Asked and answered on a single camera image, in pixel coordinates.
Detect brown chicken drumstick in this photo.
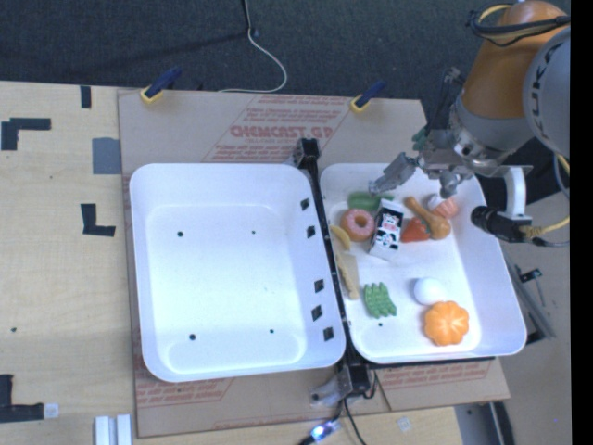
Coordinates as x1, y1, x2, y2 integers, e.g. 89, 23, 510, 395
403, 195, 452, 242

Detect beige biscuit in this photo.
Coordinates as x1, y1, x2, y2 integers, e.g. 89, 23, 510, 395
334, 248, 361, 301

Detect orange and white toy shrimp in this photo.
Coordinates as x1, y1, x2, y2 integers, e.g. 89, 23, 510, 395
425, 193, 461, 220

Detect thin black rod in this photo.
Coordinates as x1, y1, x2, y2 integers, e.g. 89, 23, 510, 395
306, 154, 365, 382

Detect white egg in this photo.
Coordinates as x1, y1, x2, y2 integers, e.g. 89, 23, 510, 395
412, 276, 448, 306

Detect black block with thin wires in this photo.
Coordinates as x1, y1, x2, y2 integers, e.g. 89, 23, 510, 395
336, 360, 377, 399
293, 137, 322, 170

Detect yellow banana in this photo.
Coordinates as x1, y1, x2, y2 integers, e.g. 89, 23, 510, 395
329, 223, 353, 251

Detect red strawberry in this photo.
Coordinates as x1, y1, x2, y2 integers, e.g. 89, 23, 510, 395
399, 216, 433, 244

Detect pink doughnut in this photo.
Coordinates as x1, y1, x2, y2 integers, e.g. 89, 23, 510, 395
339, 208, 376, 243

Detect white plastic tray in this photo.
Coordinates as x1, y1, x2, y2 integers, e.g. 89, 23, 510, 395
128, 161, 348, 384
319, 161, 529, 366

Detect orange peeled tangerine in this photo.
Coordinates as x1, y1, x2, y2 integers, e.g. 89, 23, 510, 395
423, 299, 471, 348

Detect black cylinder on white bracket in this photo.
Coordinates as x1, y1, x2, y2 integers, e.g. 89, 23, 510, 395
470, 164, 535, 245

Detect white milk carton with cow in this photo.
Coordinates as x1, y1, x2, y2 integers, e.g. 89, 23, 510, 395
367, 197, 405, 261

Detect green toy pepper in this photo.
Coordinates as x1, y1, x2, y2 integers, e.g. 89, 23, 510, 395
347, 191, 396, 212

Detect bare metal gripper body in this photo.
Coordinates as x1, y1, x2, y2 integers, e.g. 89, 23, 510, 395
416, 129, 510, 181

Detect green beans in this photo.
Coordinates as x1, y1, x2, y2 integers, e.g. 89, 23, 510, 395
362, 281, 398, 321

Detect brown cardboard board, red print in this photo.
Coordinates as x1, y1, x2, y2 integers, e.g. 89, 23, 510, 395
116, 88, 512, 439

